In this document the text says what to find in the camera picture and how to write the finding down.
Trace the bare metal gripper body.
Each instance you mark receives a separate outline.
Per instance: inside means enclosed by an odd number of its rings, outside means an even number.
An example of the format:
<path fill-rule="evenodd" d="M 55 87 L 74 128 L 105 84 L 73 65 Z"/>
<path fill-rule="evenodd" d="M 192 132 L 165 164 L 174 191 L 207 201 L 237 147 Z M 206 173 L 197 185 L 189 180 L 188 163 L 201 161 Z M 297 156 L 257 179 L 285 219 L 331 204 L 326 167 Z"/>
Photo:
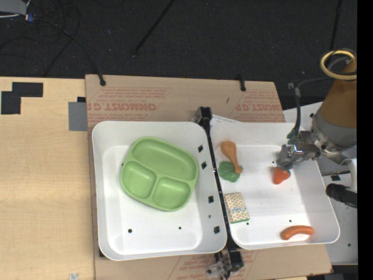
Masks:
<path fill-rule="evenodd" d="M 344 147 L 333 142 L 322 132 L 295 131 L 287 135 L 287 144 L 281 147 L 278 159 L 293 160 L 300 163 L 306 160 L 318 160 L 321 156 L 337 165 L 346 165 L 351 161 L 347 153 L 350 147 Z"/>

